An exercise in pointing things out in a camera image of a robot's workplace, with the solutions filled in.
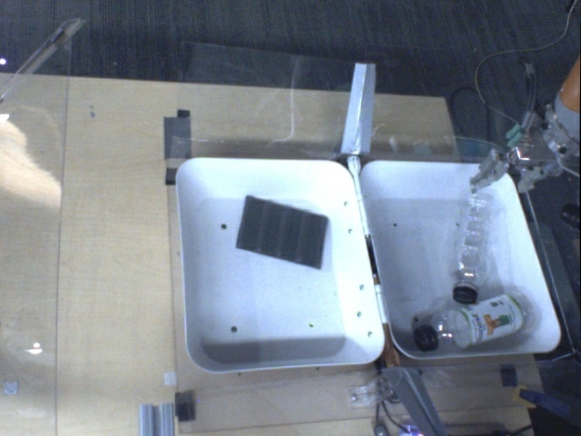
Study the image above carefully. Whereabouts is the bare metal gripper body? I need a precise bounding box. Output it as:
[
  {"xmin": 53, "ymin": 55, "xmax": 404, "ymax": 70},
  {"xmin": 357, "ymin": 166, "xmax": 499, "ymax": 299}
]
[{"xmin": 507, "ymin": 103, "xmax": 581, "ymax": 177}]

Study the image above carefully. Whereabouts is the clear plastic bottle without label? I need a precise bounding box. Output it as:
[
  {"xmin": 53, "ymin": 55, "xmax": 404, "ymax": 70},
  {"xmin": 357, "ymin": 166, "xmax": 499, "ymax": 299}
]
[{"xmin": 450, "ymin": 187, "xmax": 497, "ymax": 305}]

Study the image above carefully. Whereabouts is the white plastic tray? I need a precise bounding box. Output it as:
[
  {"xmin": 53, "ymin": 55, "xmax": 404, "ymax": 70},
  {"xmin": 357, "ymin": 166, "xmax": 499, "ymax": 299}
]
[
  {"xmin": 174, "ymin": 156, "xmax": 387, "ymax": 375},
  {"xmin": 359, "ymin": 159, "xmax": 563, "ymax": 361}
]

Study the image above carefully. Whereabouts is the clear plastic bottle, white label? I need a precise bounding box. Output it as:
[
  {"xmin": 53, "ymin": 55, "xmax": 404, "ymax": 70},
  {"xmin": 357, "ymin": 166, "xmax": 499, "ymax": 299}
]
[{"xmin": 412, "ymin": 292, "xmax": 533, "ymax": 353}]

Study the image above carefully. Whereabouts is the black ribbed rectangular pad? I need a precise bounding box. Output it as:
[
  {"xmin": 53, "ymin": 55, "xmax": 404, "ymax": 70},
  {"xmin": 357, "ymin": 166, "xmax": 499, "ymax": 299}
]
[{"xmin": 234, "ymin": 193, "xmax": 330, "ymax": 272}]

